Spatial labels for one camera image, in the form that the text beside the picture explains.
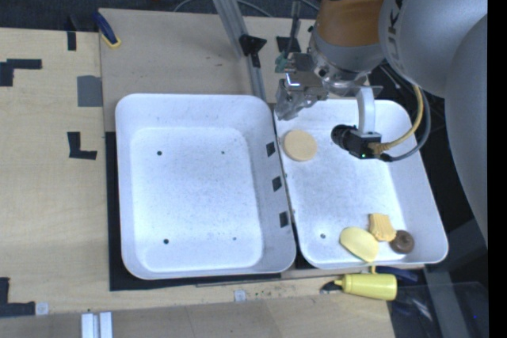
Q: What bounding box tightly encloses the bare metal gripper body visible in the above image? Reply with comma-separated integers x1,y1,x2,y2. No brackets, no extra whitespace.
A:
281,51,370,102

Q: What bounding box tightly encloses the beige round biscuit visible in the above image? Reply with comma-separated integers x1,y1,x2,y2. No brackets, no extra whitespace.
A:
282,129,318,162

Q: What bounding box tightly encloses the white plastic tray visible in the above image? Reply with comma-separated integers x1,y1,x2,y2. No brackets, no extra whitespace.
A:
114,93,297,281
273,98,450,271

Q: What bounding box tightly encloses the yellow ridged toy food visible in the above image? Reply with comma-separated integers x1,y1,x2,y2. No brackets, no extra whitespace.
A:
368,212,398,243

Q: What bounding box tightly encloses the pale yellow oval toy food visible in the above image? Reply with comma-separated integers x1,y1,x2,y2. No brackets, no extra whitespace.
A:
339,226,380,263

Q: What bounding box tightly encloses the brown doughnut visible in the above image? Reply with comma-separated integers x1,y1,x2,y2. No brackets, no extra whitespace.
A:
389,230,416,254

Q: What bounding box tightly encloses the yellow squeeze bottle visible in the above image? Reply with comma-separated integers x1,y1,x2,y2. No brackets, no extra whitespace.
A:
333,272,398,302

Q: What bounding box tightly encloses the black cylinder on white bracket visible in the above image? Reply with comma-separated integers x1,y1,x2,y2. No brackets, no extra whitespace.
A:
330,86,383,160

